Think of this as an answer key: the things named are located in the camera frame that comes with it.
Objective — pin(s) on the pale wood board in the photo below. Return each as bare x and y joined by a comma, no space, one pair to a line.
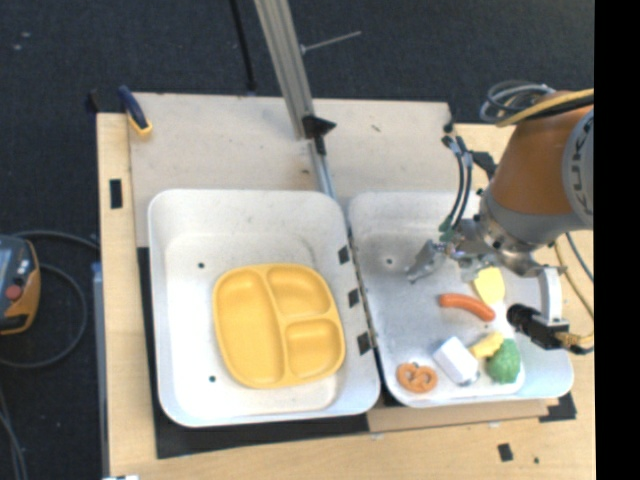
225,143

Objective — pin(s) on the yellow corn cob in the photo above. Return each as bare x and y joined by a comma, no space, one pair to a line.
486,346

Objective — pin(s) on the black cylinder on white bracket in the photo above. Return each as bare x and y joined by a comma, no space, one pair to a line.
537,325

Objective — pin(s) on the white carton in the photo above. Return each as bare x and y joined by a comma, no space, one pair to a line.
455,359

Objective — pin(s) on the orange sausage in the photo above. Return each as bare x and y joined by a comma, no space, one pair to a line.
467,305

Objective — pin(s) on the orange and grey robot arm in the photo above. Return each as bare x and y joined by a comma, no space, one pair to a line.
535,173

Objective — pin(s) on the white plastic tray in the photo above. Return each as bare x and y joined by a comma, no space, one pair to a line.
190,293
415,328

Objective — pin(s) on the orange pretzel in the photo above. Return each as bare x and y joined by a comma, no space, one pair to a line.
406,379

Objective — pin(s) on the pale yellow toy food piece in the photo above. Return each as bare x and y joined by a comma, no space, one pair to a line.
491,287

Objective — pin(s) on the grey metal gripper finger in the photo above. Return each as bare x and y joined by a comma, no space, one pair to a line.
427,260
474,270

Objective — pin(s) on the green broccoli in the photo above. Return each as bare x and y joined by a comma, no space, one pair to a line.
505,365

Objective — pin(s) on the yellow divided plate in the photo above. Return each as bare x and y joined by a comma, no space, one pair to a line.
250,328

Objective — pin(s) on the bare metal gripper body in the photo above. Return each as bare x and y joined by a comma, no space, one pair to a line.
487,248

